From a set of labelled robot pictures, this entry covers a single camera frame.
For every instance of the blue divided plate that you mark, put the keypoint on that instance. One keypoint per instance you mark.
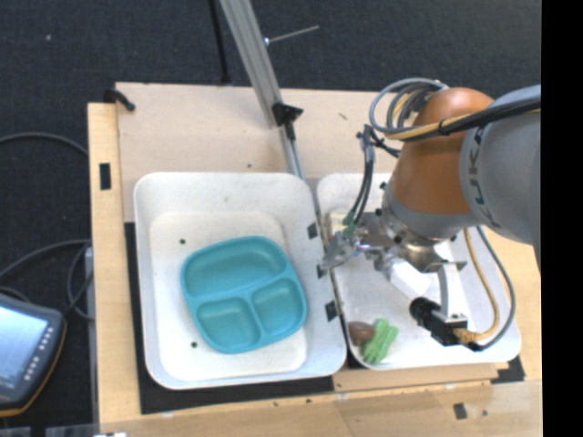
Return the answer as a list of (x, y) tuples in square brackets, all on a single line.
[(241, 294)]

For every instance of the white plastic tray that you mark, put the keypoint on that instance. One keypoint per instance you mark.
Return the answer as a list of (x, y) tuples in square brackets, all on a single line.
[(168, 289), (364, 289)]

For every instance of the brown doughnut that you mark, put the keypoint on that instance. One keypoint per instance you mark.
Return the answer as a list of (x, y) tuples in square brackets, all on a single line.
[(361, 331)]

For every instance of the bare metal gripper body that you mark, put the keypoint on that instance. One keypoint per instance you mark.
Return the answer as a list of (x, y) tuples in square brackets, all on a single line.
[(401, 246)]

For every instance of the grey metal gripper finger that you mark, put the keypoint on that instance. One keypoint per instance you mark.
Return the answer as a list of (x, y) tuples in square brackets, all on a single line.
[(348, 245), (330, 255)]

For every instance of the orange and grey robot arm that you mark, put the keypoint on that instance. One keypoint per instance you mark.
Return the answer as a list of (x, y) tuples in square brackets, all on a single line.
[(437, 175)]

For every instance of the pale wood board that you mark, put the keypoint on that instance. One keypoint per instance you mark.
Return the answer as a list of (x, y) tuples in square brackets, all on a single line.
[(196, 130)]

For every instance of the black cylinder on white bracket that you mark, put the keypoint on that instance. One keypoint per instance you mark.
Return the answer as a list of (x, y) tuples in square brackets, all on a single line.
[(448, 323)]

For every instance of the green toy vegetable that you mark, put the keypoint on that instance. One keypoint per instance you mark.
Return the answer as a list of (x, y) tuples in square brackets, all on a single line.
[(380, 340)]

